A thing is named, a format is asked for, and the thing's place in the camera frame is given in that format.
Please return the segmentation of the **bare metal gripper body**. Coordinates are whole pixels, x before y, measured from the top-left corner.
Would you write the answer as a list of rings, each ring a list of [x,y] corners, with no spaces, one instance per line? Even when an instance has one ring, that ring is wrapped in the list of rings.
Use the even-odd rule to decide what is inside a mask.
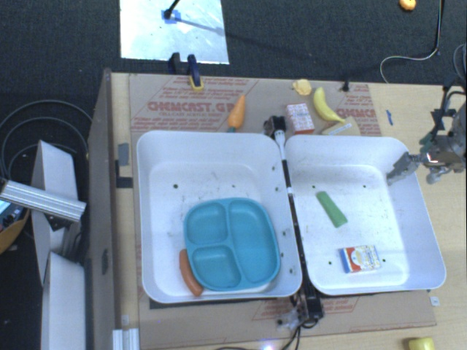
[[[466,168],[466,105],[453,114],[446,135],[429,133],[420,145],[422,164],[431,174],[462,172]]]

